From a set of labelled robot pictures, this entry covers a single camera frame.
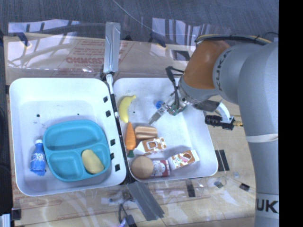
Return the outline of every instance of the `white bottle cap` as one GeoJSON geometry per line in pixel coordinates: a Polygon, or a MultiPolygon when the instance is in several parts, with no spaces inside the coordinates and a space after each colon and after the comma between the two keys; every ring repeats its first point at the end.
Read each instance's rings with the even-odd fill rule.
{"type": "Polygon", "coordinates": [[[36,141],[35,141],[35,144],[38,144],[38,143],[43,144],[43,141],[42,141],[42,140],[36,140],[36,141]]]}

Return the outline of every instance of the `blue bowl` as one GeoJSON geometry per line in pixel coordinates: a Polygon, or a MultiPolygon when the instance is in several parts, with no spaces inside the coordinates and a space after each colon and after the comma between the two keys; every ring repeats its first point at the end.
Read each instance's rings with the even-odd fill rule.
{"type": "Polygon", "coordinates": [[[48,166],[53,175],[65,182],[80,181],[106,172],[110,151],[103,130],[90,120],[67,121],[52,125],[43,136],[48,166]],[[82,152],[91,149],[104,165],[104,170],[91,174],[82,162],[82,152]]]}

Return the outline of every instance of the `blue bottle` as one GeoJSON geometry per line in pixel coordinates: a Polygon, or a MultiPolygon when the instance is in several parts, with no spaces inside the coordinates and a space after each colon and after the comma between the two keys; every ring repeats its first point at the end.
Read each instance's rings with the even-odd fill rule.
{"type": "Polygon", "coordinates": [[[46,157],[43,150],[43,141],[36,140],[35,146],[36,148],[32,154],[30,161],[30,170],[39,176],[44,176],[46,157]]]}

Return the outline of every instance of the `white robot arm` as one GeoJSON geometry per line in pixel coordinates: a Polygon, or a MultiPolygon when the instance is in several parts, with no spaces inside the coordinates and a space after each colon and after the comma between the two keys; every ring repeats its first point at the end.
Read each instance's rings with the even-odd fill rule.
{"type": "MultiPolygon", "coordinates": [[[[239,105],[256,176],[254,226],[277,227],[278,42],[238,35],[201,36],[196,42],[196,50],[178,83],[178,106],[170,104],[165,109],[176,115],[187,105],[195,105],[211,112],[220,106],[220,102],[209,100],[214,95],[239,105]],[[229,46],[225,39],[250,43],[229,46]]],[[[159,116],[155,114],[150,123],[159,116]]],[[[205,123],[232,130],[235,121],[232,117],[224,121],[224,117],[208,115],[205,123]]]]}

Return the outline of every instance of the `toy carrot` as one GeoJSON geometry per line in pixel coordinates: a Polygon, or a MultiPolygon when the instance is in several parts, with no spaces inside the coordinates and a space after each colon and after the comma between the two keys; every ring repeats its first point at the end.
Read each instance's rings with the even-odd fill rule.
{"type": "Polygon", "coordinates": [[[137,146],[136,136],[134,134],[132,123],[128,122],[125,136],[125,147],[127,150],[132,151],[137,146]]]}

